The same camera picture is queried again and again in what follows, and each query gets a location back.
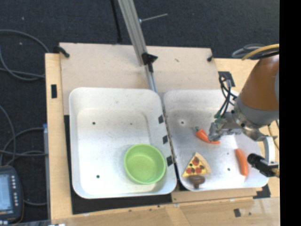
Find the black clip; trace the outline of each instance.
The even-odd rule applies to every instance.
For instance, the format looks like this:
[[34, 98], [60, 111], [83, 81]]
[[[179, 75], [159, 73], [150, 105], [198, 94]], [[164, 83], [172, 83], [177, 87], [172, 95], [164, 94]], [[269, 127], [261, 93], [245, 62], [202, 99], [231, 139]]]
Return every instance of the black clip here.
[[157, 56], [154, 56], [154, 55], [150, 55], [148, 53], [143, 53], [142, 54], [142, 60], [143, 60], [143, 63], [144, 65], [148, 65], [149, 67], [149, 71], [150, 72], [154, 72], [154, 69], [152, 67], [152, 63], [157, 59], [158, 57]]
[[66, 50], [63, 49], [61, 46], [54, 46], [54, 47], [53, 47], [53, 52], [54, 52], [55, 54], [59, 54], [59, 53], [61, 52], [63, 55], [65, 55], [66, 58], [69, 58], [69, 57], [70, 57], [70, 54], [68, 54], [68, 53], [66, 52]]

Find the black fabric background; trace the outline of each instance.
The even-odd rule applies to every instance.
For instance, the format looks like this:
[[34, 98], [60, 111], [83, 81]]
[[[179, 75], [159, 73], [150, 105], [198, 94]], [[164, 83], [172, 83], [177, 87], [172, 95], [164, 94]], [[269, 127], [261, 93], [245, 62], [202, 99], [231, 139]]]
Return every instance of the black fabric background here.
[[[141, 19], [168, 13], [166, 17], [142, 23], [147, 45], [211, 48], [214, 57], [229, 58], [233, 51], [246, 44], [279, 43], [280, 0], [134, 2]], [[122, 44], [130, 44], [117, 2], [116, 8]], [[33, 35], [51, 51], [59, 42], [117, 42], [110, 0], [0, 0], [0, 29]], [[36, 42], [0, 33], [0, 47], [10, 69], [44, 73], [45, 50]], [[9, 114], [16, 133], [41, 127], [47, 122], [45, 81], [26, 83], [0, 71], [0, 105]], [[10, 137], [9, 124], [0, 113], [0, 148]], [[17, 140], [18, 152], [43, 148], [42, 132], [26, 134]], [[25, 199], [45, 201], [44, 159], [18, 159], [15, 168]], [[25, 206], [23, 222], [43, 219], [47, 219], [46, 207]]]

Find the carrot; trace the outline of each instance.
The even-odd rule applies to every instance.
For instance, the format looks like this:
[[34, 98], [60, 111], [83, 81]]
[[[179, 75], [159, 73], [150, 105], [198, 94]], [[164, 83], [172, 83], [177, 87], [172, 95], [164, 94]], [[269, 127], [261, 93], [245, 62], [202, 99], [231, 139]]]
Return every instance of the carrot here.
[[200, 129], [196, 132], [196, 135], [198, 138], [200, 138], [201, 140], [207, 142], [207, 143], [211, 143], [211, 144], [219, 144], [220, 141], [209, 141], [208, 140], [208, 136], [206, 134], [206, 132], [204, 131], [204, 129]]
[[240, 165], [240, 173], [244, 176], [248, 175], [249, 170], [248, 170], [248, 162], [246, 160], [246, 156], [243, 153], [241, 149], [236, 149], [235, 150], [235, 155], [238, 158], [239, 165]]

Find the metal pole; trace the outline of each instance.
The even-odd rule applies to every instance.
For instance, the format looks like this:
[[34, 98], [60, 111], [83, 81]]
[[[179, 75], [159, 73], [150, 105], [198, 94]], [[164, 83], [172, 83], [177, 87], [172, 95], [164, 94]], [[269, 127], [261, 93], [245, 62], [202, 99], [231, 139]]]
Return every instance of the metal pole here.
[[[135, 53], [140, 65], [144, 65], [142, 54], [147, 53], [146, 44], [141, 30], [139, 18], [133, 0], [118, 0], [122, 16], [125, 20], [127, 31], [131, 42], [134, 46]], [[157, 92], [153, 72], [149, 71], [149, 67], [145, 66], [150, 89]]]

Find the white tray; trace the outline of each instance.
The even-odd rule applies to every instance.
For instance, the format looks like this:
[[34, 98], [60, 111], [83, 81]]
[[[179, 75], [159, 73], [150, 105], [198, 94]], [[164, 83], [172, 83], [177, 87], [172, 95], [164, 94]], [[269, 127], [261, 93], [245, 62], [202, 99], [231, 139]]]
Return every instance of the white tray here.
[[83, 198], [168, 194], [176, 187], [174, 165], [157, 183], [131, 181], [123, 159], [137, 143], [172, 155], [160, 97], [149, 89], [77, 88], [69, 97], [71, 169], [75, 192]]
[[[268, 178], [250, 164], [249, 174], [246, 177], [240, 174], [235, 149], [241, 148], [246, 156], [250, 153], [261, 155], [258, 144], [244, 134], [223, 136], [221, 143], [217, 145], [196, 137], [195, 127], [203, 128], [209, 133], [214, 115], [224, 100], [220, 89], [171, 90], [164, 95], [166, 121], [180, 181], [191, 191], [254, 188], [262, 187], [268, 182]], [[194, 189], [188, 179], [181, 176], [195, 152], [207, 160], [212, 170], [210, 175], [205, 175], [206, 181], [199, 189]]]

